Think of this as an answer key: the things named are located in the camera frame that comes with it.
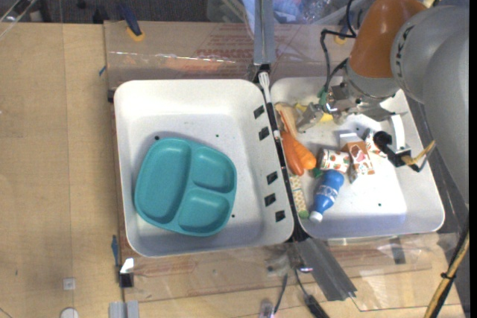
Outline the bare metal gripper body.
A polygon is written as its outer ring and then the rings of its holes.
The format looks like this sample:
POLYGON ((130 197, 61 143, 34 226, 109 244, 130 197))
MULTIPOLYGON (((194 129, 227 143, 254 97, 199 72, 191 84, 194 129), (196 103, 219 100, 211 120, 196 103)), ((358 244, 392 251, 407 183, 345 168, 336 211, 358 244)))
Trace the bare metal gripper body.
POLYGON ((360 92, 351 83, 341 82, 330 87, 325 110, 332 115, 392 115, 381 105, 386 100, 360 92))

